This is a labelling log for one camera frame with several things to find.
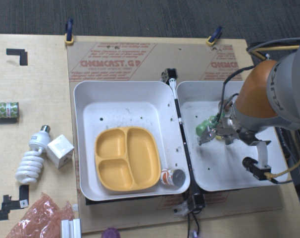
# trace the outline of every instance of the green object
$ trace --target green object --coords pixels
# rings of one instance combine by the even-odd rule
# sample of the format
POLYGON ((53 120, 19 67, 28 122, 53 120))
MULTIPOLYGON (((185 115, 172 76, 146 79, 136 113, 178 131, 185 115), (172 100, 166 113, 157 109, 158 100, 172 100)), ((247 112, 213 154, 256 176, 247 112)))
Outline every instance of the green object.
POLYGON ((209 126, 211 129, 215 129, 217 126, 217 116, 210 116, 208 119, 204 120, 201 124, 197 125, 196 127, 196 134, 201 137, 204 130, 207 126, 209 126))
POLYGON ((0 102, 0 119, 19 118, 18 102, 0 102))

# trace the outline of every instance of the white cube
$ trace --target white cube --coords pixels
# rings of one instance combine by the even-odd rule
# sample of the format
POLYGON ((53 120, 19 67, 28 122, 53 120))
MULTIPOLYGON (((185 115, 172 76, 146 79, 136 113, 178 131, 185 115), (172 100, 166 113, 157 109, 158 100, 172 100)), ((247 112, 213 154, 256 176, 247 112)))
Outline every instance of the white cube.
POLYGON ((74 146, 64 135, 60 135, 48 144, 47 157, 57 169, 72 159, 74 146))

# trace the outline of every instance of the wooden table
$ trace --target wooden table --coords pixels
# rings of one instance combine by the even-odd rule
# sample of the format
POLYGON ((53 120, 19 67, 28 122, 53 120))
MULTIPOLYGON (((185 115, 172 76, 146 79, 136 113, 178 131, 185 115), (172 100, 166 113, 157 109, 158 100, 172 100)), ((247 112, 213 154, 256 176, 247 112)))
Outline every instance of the wooden table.
MULTIPOLYGON (((75 36, 75 41, 154 42, 204 44, 205 39, 134 38, 75 36)), ((244 40, 220 40, 231 44, 239 67, 252 65, 244 40)), ((0 124, 0 208, 3 195, 19 198, 20 184, 15 179, 23 153, 29 150, 31 135, 42 125, 51 127, 51 138, 63 134, 73 142, 67 50, 64 36, 0 34, 0 102, 19 102, 19 122, 0 124), (8 56, 6 49, 25 49, 28 66, 19 57, 8 56)), ((77 204, 74 161, 61 169, 44 157, 39 182, 30 186, 29 205, 48 194, 62 207, 66 201, 77 204)), ((292 183, 279 186, 282 209, 237 216, 200 220, 200 237, 285 237, 300 238, 300 203, 292 183)), ((0 237, 5 237, 28 208, 12 210, 9 220, 0 221, 0 237)), ((187 221, 120 230, 122 238, 186 237, 187 221)), ((100 237, 99 233, 83 237, 100 237)))

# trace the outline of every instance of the yellow divided plate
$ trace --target yellow divided plate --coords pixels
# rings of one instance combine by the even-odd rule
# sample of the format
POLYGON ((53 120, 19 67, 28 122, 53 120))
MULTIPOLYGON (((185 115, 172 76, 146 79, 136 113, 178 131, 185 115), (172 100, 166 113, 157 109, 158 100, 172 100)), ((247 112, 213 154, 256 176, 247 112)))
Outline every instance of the yellow divided plate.
POLYGON ((161 174, 154 137, 142 127, 104 130, 95 140, 95 162, 101 183, 115 191, 149 188, 161 174))

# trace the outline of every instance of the plastic sheet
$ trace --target plastic sheet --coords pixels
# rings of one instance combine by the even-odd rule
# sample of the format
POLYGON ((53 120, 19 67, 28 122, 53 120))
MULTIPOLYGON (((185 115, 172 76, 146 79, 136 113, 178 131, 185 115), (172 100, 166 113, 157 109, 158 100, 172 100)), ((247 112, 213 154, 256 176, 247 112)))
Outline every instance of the plastic sheet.
POLYGON ((53 200, 42 193, 6 238, 59 238, 61 220, 73 220, 69 202, 59 209, 53 200))

